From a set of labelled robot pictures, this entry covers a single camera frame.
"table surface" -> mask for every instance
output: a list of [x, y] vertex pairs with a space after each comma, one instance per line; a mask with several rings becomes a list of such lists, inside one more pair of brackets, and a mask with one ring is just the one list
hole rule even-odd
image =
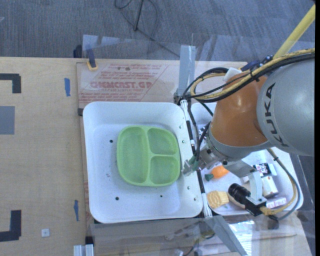
[[[13, 229], [12, 211], [21, 211], [20, 237], [0, 240], [0, 256], [73, 255], [73, 246], [85, 244], [92, 218], [86, 207], [86, 160], [82, 118], [78, 115], [81, 77], [77, 72], [85, 62], [72, 58], [0, 57], [1, 74], [21, 76], [21, 93], [13, 93], [11, 80], [0, 80], [0, 107], [14, 107], [14, 134], [0, 134], [0, 238]], [[156, 62], [166, 66], [161, 73], [164, 79], [153, 81], [146, 96], [137, 101], [170, 101], [172, 96], [164, 96], [163, 92], [173, 95], [175, 91], [179, 62]], [[224, 67], [241, 64], [215, 63]], [[211, 65], [199, 62], [196, 71], [205, 71]], [[273, 247], [283, 255], [311, 255], [299, 219], [295, 214], [292, 218], [295, 235], [255, 241], [255, 250], [273, 252], [269, 250]], [[47, 229], [49, 236], [42, 237]]]

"yellow pole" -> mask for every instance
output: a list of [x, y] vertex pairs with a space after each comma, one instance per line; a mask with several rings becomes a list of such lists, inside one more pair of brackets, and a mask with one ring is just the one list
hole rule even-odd
[[300, 23], [293, 30], [291, 35], [283, 43], [280, 49], [276, 52], [273, 58], [278, 58], [282, 55], [285, 55], [290, 51], [294, 44], [299, 40], [299, 38], [304, 34], [304, 32], [309, 28], [309, 26], [316, 19], [316, 4], [314, 4], [310, 10], [306, 13]]

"green plate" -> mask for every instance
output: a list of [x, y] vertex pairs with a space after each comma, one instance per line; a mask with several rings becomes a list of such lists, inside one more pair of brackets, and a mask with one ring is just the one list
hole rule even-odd
[[120, 176], [136, 186], [174, 183], [181, 171], [179, 145], [166, 129], [131, 125], [118, 136], [116, 162]]

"orange object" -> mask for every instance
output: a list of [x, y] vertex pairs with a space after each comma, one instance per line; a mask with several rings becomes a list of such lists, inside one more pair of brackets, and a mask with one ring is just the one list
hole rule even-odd
[[213, 175], [214, 179], [219, 179], [223, 176], [225, 176], [229, 171], [224, 168], [222, 165], [216, 166], [212, 168], [211, 174]]

